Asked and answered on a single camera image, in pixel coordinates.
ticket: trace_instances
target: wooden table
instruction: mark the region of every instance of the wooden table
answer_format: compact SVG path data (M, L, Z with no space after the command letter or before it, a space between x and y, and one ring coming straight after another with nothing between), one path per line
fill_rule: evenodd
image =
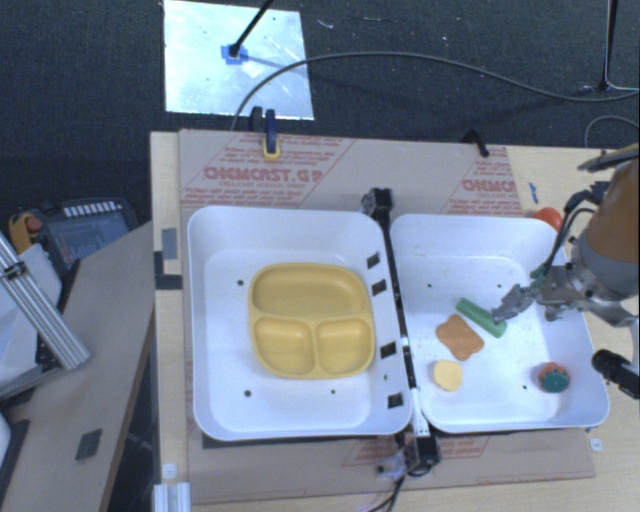
M179 226L178 134L154 133L151 137L152 188L154 210L154 250L161 251L163 231ZM507 147L522 208L531 214L542 206L559 210L575 191L588 188L594 176L579 173L578 164L598 153L594 150ZM597 179L607 179L604 172ZM530 183L544 203L534 203ZM578 219L576 231L584 220ZM176 258L164 261L164 272L182 272L180 250ZM627 306L637 313L637 298ZM185 365L183 343L182 295L180 290L156 292L157 352L160 415L160 462L173 463L175 475L166 474L163 482L175 484L188 480L185 425ZM587 315L587 323L596 349L608 348L630 358L631 336L627 330L613 329ZM584 511L634 510L640 503L640 415L638 402L609 386L611 410L606 422L588 437L601 442L603 449L593 453L596 477L593 479L548 481L509 485L484 485L466 488L411 490L401 492L394 510L492 510L500 511ZM242 503L193 506L197 512L249 511L349 511L368 510L380 503L385 494L279 499Z

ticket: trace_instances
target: black floor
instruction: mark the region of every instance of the black floor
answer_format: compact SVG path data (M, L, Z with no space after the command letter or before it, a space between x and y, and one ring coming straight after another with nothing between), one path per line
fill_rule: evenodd
M597 89L606 0L277 0L274 7L300 12L307 56L419 52L566 96L623 94ZM639 27L640 3L620 1L610 67L618 85L638 86ZM149 133L230 123L165 112L163 51L159 0L0 3L3 229L11 214L44 199L124 197L141 222L150 219ZM577 147L601 116L638 123L637 94L571 102L438 63L340 60L314 64L309 75L315 121L283 121L283 132L456 141L474 128L487 143ZM593 127L589 144L637 140L636 128L605 120ZM145 393L138 408L144 419L136 417L123 464L135 476L122 474L119 482L128 485L116 485L112 510L148 510L153 420Z

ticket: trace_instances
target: yellow plate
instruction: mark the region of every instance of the yellow plate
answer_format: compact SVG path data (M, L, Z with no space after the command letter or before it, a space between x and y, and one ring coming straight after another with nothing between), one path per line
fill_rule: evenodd
M369 294L344 267L285 263L263 268L251 281L249 324L258 360L281 377L348 377L373 360Z

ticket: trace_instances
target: multimeter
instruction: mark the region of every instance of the multimeter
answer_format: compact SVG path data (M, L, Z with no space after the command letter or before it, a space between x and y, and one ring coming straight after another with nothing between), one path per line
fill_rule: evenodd
M41 244L62 277L77 260L137 226L135 213L124 199L90 198L16 213L9 220L9 235L18 253Z

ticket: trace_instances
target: protective paper sheet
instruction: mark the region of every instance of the protective paper sheet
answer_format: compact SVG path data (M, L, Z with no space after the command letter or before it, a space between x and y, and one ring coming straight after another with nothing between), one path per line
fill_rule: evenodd
M260 81L305 58L300 15L268 10L245 40L247 60L228 63L222 48L236 42L258 9L165 0L166 110L233 115ZM313 120L307 67L277 77L244 108L273 108L281 119Z

